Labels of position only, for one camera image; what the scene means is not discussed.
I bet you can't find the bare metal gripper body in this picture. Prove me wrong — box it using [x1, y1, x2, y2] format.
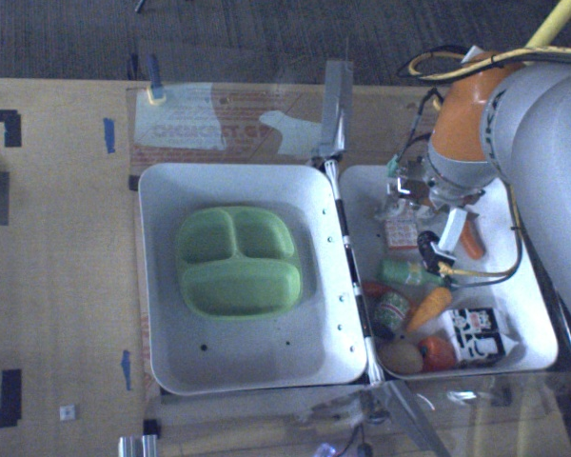
[384, 157, 485, 212]

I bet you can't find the orange toy sausage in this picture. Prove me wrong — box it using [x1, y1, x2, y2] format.
[459, 219, 486, 261]

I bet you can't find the green bottle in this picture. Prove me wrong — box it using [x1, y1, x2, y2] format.
[378, 258, 446, 288]

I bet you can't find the red toy food piece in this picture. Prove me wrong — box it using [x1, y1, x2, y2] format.
[361, 281, 391, 299]

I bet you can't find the orange toy carrot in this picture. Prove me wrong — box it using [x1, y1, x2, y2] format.
[405, 286, 454, 333]

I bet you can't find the green patterned can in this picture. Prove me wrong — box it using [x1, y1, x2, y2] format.
[373, 290, 413, 335]

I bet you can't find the white plastic tray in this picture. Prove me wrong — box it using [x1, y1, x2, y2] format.
[137, 162, 368, 396]
[338, 164, 561, 381]

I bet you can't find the black and white carton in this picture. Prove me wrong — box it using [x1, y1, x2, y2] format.
[444, 307, 520, 368]

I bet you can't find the red toy tomato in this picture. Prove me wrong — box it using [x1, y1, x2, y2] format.
[417, 334, 458, 373]

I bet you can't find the brown toy potato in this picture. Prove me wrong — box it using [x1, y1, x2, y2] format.
[378, 340, 424, 375]

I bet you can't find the brown cardboard board red print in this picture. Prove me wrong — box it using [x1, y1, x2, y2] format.
[126, 82, 571, 427]

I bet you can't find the green divided plate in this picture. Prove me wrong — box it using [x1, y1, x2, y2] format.
[174, 206, 304, 321]

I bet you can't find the yellow tube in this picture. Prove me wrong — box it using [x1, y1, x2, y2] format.
[525, 0, 571, 50]

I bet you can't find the black cylinder on white bracket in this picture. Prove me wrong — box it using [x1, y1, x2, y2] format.
[417, 207, 468, 275]

